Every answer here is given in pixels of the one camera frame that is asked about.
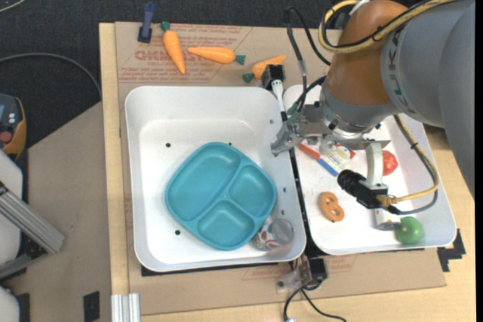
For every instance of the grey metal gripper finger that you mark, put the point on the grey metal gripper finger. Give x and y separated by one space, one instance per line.
293 141
279 143

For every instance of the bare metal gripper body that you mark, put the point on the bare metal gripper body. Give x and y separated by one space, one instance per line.
315 124

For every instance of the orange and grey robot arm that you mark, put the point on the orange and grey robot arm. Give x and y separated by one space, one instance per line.
422 60

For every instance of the white packet with colourful print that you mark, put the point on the white packet with colourful print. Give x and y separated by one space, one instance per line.
339 156

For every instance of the orange and blue stick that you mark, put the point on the orange and blue stick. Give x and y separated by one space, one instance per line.
327 166

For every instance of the orange toy carrot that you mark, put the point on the orange toy carrot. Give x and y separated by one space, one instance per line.
260 68
213 54
174 47

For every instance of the brown toy pretzel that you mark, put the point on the brown toy pretzel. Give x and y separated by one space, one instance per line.
332 209

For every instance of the blue divided plate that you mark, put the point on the blue divided plate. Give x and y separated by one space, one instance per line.
211 188

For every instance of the red toy tomato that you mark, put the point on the red toy tomato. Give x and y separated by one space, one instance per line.
391 163

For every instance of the white can with orange print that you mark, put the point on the white can with orange print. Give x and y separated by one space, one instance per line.
277 233

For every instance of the white plastic tray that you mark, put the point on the white plastic tray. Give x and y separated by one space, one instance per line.
151 169
354 233

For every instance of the small white can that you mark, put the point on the small white can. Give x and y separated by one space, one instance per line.
385 220

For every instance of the green toy apple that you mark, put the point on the green toy apple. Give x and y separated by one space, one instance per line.
409 230

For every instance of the brown cardboard board red print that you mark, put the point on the brown cardboard board red print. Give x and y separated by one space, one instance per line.
211 294

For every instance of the black cylinder on white bracket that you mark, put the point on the black cylinder on white bracket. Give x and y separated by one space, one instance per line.
358 185

